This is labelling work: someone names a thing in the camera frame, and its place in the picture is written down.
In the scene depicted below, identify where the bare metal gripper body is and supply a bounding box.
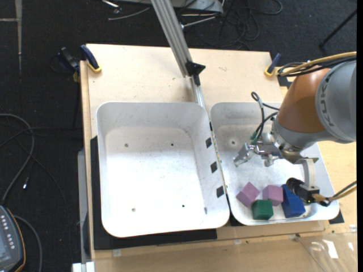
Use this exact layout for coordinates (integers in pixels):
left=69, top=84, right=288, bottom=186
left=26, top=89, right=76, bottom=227
left=254, top=133, right=306, bottom=165

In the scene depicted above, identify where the white plastic tray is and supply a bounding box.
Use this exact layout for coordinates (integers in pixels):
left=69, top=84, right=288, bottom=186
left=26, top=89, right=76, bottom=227
left=210, top=101, right=340, bottom=227
left=95, top=101, right=231, bottom=238

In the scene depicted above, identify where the purple cube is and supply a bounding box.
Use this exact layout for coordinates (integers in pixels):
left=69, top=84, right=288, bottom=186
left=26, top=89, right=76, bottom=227
left=262, top=184, right=285, bottom=207
left=235, top=181, right=261, bottom=208

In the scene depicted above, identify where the blue block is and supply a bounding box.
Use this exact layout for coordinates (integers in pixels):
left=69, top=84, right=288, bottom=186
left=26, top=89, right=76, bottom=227
left=280, top=184, right=306, bottom=219

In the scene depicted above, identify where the green cube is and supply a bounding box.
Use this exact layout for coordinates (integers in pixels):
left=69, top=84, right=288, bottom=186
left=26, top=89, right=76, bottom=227
left=251, top=199, right=275, bottom=220

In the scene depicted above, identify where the pale wood board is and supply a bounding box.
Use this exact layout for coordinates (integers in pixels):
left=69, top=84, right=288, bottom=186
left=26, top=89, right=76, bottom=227
left=85, top=43, right=327, bottom=259

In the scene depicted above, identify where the black cylinder on white bracket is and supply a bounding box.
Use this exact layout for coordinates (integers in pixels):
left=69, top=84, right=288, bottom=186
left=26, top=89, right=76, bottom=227
left=285, top=157, right=321, bottom=205

